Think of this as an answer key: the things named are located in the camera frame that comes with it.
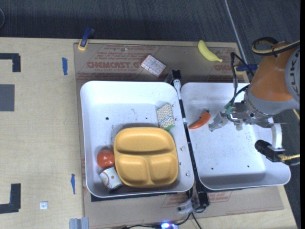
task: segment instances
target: orange carrot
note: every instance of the orange carrot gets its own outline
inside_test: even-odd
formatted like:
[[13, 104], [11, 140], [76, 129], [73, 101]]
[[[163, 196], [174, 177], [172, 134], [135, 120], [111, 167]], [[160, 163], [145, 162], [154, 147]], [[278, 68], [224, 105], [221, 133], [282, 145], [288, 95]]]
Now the orange carrot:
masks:
[[201, 118], [196, 123], [189, 126], [189, 129], [196, 129], [196, 128], [203, 126], [204, 124], [206, 124], [209, 121], [210, 118], [211, 118], [211, 114], [207, 111], [204, 111]]

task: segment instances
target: yellow divided tray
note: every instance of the yellow divided tray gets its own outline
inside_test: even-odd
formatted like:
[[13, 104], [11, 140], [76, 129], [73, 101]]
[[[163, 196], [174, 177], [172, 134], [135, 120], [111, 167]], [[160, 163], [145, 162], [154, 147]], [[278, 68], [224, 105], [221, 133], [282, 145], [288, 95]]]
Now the yellow divided tray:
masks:
[[173, 137], [157, 127], [121, 130], [114, 140], [114, 163], [121, 181], [131, 187], [162, 187], [178, 176]]

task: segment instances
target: yellow banana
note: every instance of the yellow banana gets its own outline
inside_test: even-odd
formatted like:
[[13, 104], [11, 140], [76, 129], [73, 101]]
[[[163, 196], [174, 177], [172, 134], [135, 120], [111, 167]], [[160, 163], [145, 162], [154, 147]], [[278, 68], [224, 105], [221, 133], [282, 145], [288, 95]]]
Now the yellow banana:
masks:
[[200, 40], [198, 42], [198, 49], [200, 53], [209, 61], [219, 61], [219, 62], [223, 61], [207, 48], [203, 40]]

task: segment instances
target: light wood surface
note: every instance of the light wood surface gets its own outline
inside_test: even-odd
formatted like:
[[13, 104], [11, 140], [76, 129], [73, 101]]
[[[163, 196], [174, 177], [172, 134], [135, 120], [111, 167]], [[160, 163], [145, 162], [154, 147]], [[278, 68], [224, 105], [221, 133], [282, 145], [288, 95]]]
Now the light wood surface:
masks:
[[[21, 72], [0, 60], [0, 84], [15, 85], [15, 111], [0, 112], [0, 204], [21, 183], [21, 209], [0, 214], [0, 228], [64, 229], [84, 216], [73, 44], [77, 39], [0, 38], [0, 53], [19, 53]], [[94, 40], [100, 43], [133, 41]], [[137, 42], [153, 44], [154, 42]], [[163, 45], [191, 42], [162, 42]], [[63, 74], [62, 57], [68, 60]], [[75, 175], [76, 194], [71, 187]], [[283, 210], [199, 219], [203, 228], [297, 228], [283, 186]], [[40, 202], [48, 201], [48, 209]], [[196, 228], [189, 220], [180, 228]]]

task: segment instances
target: soup can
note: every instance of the soup can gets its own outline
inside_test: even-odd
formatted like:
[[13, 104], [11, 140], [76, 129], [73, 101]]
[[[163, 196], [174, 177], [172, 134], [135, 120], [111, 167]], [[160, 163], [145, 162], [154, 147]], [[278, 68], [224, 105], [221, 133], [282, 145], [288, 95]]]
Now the soup can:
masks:
[[118, 189], [123, 185], [114, 166], [104, 169], [100, 173], [100, 178], [109, 191]]

